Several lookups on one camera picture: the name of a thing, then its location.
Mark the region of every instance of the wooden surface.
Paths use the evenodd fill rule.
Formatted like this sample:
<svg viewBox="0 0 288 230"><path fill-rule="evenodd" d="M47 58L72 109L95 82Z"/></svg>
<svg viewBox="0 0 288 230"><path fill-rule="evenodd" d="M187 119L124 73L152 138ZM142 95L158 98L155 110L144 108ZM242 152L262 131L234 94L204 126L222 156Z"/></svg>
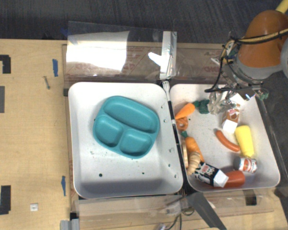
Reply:
<svg viewBox="0 0 288 230"><path fill-rule="evenodd" d="M12 187L12 209L0 216L0 230L60 229L60 221L69 218L69 159L62 94L65 43L0 39L0 54L12 59L11 74L2 74L0 62L0 86L5 86L5 113L0 114L0 186ZM58 77L54 77L52 59L58 60ZM50 90L43 76L47 76ZM62 176L66 177L66 196ZM288 229L279 199L272 192L270 197L272 212L222 217L224 225L228 229ZM38 211L30 211L31 203L38 203ZM203 220L183 222L184 230L207 227ZM149 230L156 226L119 229Z"/></svg>

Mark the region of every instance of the toy carrot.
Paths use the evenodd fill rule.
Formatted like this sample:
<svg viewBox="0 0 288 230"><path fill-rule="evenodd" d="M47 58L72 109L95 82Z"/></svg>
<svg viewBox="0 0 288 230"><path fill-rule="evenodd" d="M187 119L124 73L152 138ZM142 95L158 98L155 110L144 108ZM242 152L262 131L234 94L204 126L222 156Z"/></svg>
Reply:
<svg viewBox="0 0 288 230"><path fill-rule="evenodd" d="M175 115L175 119L186 117L195 111L195 103L186 104L181 110Z"/></svg>
<svg viewBox="0 0 288 230"><path fill-rule="evenodd" d="M185 137L185 142L186 142L186 147L187 147L187 151L189 153L192 152L198 152L200 154L200 158L201 158L201 162L205 162L202 152L200 151L200 148L197 145L197 142L195 141L195 139L193 137L188 136L187 131L182 131L181 135L183 137Z"/></svg>

